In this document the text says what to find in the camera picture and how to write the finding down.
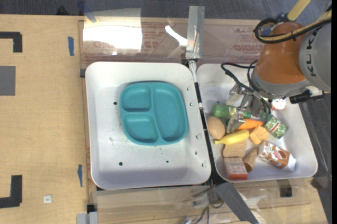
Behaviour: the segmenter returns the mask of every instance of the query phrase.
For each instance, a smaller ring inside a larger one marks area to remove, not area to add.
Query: black tape
[[[18,207],[22,202],[22,175],[12,176],[9,197],[0,198],[0,208]]]
[[[22,53],[22,34],[20,32],[0,32],[0,39],[13,39],[13,52]]]

